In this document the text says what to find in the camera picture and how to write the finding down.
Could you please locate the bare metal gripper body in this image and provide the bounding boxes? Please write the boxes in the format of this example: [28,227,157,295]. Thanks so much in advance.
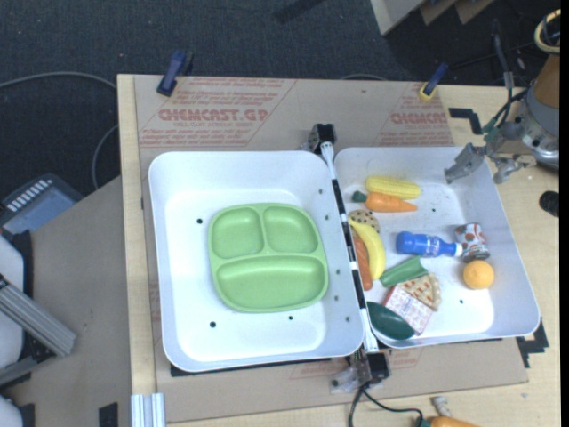
[483,122,561,171]

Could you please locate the thin black and white rod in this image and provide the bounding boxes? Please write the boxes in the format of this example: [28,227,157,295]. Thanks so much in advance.
[320,141,380,354]

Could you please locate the green divided plate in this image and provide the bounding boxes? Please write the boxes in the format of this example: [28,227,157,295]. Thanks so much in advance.
[206,202,331,315]

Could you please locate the orange red sausage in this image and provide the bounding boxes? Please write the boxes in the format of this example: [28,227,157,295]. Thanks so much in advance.
[351,234,374,292]

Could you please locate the red and white carton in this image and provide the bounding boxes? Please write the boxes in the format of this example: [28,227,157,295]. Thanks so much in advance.
[382,285,434,335]

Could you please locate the orange carrot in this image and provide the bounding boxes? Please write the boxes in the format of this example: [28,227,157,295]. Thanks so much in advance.
[351,189,420,214]
[419,415,482,427]

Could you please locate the black block with thin wires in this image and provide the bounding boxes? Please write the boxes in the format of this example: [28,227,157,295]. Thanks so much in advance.
[306,123,338,153]
[349,350,393,385]

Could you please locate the white plastic tray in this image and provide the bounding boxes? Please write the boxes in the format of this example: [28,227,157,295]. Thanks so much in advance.
[333,145,542,350]
[147,149,367,372]

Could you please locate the black cylinder on white bracket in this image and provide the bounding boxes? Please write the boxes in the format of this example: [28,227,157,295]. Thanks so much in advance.
[539,190,561,218]

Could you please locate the yellow corn cob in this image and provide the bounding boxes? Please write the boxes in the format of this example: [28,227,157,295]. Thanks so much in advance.
[365,174,422,201]

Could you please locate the brown cardboard board red print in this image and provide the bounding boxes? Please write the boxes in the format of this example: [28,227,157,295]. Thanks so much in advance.
[132,74,531,424]

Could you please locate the chocolate chip biscuit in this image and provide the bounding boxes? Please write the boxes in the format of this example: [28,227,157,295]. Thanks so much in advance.
[347,209,381,235]

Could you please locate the small can red print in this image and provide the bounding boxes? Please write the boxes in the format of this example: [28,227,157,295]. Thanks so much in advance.
[453,222,492,264]

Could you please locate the tan pie slice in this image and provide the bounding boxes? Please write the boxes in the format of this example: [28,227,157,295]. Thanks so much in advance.
[397,272,443,312]

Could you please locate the orange fruit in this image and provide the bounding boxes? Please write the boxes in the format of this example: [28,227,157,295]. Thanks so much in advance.
[462,259,496,291]

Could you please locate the yellow banana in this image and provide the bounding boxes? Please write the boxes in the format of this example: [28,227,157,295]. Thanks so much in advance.
[347,216,388,281]

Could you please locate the blue bottle white cap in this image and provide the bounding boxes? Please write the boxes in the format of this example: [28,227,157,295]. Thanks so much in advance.
[395,230,464,259]

